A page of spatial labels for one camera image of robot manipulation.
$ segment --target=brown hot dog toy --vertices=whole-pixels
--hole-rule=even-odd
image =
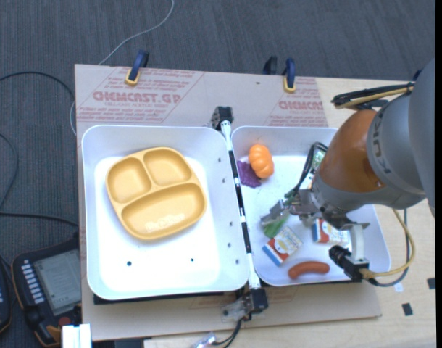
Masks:
[[[288,276],[295,280],[300,275],[304,273],[322,273],[325,274],[329,272],[329,264],[324,262],[318,262],[316,260],[309,260],[306,262],[300,262],[295,264],[291,269],[288,270]]]

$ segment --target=dark grey floor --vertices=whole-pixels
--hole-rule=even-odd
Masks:
[[[411,80],[435,56],[435,0],[174,0],[168,20],[128,41],[106,65],[261,73],[271,55],[297,75]],[[74,64],[98,64],[124,39],[157,25],[170,0],[0,0],[0,78],[39,71],[74,89]],[[0,82],[0,133],[16,147],[18,172],[5,212],[78,219],[72,97],[44,75]],[[14,156],[0,137],[0,201]],[[65,241],[58,220],[0,215],[0,251]],[[94,344],[108,347],[113,344]],[[17,305],[0,347],[40,347]]]

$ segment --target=yellow cable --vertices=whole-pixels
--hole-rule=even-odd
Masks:
[[[361,274],[363,275],[363,278],[368,279],[368,278],[376,278],[376,277],[382,277],[382,276],[392,276],[392,275],[394,275],[396,273],[403,272],[405,269],[407,269],[411,265],[411,263],[412,263],[412,261],[414,259],[414,256],[415,256],[415,253],[416,253],[416,248],[414,246],[414,241],[413,241],[413,238],[411,236],[411,233],[409,232],[408,227],[404,223],[403,219],[401,219],[400,214],[397,213],[396,210],[393,210],[393,212],[395,213],[396,218],[398,219],[398,221],[400,222],[401,226],[403,227],[404,232],[408,236],[409,243],[411,244],[411,255],[410,255],[408,261],[404,265],[402,265],[401,267],[398,267],[398,268],[396,268],[394,270],[389,270],[387,272],[372,272],[371,270],[368,270],[367,268],[363,268],[363,269],[359,270],[359,272],[361,272]]]
[[[383,98],[384,96],[394,96],[397,94],[407,93],[408,91],[412,91],[412,89],[413,89],[413,86],[409,86],[407,88],[386,91],[385,93],[373,94],[372,96],[363,96],[362,98],[356,98],[352,101],[348,101],[346,103],[339,104],[338,106],[335,106],[335,108],[336,109],[350,108],[350,107],[357,106],[358,104],[361,104],[361,103],[366,103],[366,102],[373,101],[375,99]]]

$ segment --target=orange toy pumpkin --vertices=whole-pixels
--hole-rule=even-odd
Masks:
[[[254,144],[249,150],[249,162],[258,178],[268,178],[274,173],[270,150],[262,144]]]

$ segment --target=cardboard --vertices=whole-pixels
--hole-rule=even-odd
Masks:
[[[278,75],[244,75],[145,68],[137,86],[128,67],[76,65],[76,136],[82,265],[83,322],[93,341],[216,331],[233,328],[220,308],[233,293],[145,302],[94,304],[86,278],[86,226],[81,138],[95,125],[210,126],[218,106],[232,107],[233,129],[242,125],[327,127],[314,78],[296,78],[286,93]],[[270,306],[246,328],[380,315],[367,283],[331,283],[267,288]]]

